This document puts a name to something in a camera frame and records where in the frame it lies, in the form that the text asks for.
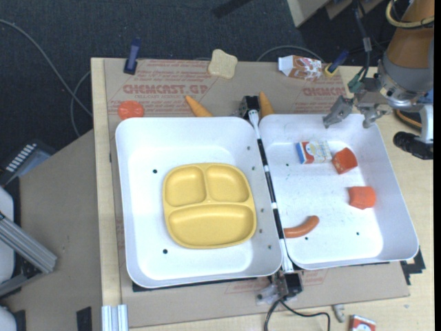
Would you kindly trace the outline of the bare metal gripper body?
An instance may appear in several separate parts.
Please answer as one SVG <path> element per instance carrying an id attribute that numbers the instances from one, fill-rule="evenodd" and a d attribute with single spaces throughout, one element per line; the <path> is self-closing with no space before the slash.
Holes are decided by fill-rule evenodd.
<path id="1" fill-rule="evenodd" d="M 362 114 L 387 114 L 392 110 L 412 110 L 424 92 L 405 90 L 394 83 L 364 80 L 354 94 L 354 103 Z"/>

